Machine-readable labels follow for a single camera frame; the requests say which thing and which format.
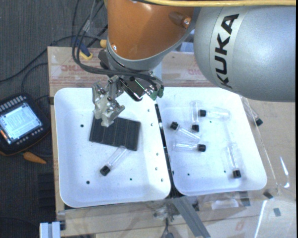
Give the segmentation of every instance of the white tray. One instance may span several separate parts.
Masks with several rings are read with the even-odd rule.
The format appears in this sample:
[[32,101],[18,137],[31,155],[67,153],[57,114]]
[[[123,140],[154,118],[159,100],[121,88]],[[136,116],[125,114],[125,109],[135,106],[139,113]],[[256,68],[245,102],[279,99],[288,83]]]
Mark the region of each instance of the white tray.
[[[201,118],[200,143],[205,152],[172,150],[175,131],[170,129],[173,121],[190,129],[190,101],[200,100],[202,109],[221,107],[230,111],[229,121]],[[167,142],[170,165],[175,187],[184,195],[203,195],[221,192],[262,189],[267,176],[242,102],[237,94],[221,88],[166,87],[164,96],[157,99]],[[231,164],[225,147],[228,136],[237,145],[236,162],[241,178],[232,178]]]
[[160,200],[169,195],[155,102],[148,96],[134,102],[126,93],[117,101],[126,107],[120,117],[141,122],[138,150],[130,151],[103,176],[99,170],[117,148],[89,141],[94,109],[91,88],[63,88],[55,94],[60,194],[70,207]]

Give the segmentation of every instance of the black square pad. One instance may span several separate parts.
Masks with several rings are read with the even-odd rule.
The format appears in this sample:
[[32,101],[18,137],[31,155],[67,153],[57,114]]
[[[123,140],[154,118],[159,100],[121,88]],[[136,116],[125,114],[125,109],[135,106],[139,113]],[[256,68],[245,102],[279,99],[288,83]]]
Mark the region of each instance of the black square pad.
[[116,118],[109,127],[101,126],[101,119],[93,118],[89,140],[111,146],[125,146],[137,151],[140,122],[125,118]]

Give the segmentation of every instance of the gray carpet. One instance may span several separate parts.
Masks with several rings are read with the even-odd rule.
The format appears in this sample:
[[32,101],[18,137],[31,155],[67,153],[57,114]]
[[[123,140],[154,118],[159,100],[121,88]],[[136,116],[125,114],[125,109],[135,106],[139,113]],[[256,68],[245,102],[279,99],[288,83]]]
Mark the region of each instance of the gray carpet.
[[[48,45],[70,45],[70,38],[57,41],[72,34],[76,2],[0,0],[0,99],[22,90],[35,99],[48,95],[47,65],[31,68],[47,62],[45,49]],[[88,15],[92,3],[93,0],[79,1],[74,33]],[[95,19],[96,29],[102,29],[106,22],[104,7]],[[99,47],[99,43],[95,42],[93,47]],[[47,98],[37,102],[49,117]],[[33,146],[31,151],[42,156],[47,164],[26,161],[19,154],[0,155],[0,238],[37,237],[39,223],[55,220],[54,207],[44,206],[39,200],[41,175],[53,173],[51,135]]]

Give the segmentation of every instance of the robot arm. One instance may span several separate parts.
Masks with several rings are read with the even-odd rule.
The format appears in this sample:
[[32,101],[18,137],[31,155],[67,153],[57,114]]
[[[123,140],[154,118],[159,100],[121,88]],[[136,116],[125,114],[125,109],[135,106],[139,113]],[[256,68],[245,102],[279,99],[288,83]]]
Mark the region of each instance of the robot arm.
[[116,101],[123,92],[135,101],[162,97],[154,69],[193,29],[195,57],[209,81],[251,99],[295,101],[296,0],[107,0],[107,11],[99,59],[115,75],[105,88],[93,85],[103,126],[124,110]]

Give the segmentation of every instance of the display screen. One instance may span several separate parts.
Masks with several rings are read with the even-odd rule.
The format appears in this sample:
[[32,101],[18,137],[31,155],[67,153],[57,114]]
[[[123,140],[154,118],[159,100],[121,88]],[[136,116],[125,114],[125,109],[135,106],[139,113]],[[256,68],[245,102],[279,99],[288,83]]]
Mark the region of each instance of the display screen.
[[0,116],[0,133],[8,144],[40,126],[42,126],[41,121],[27,103]]

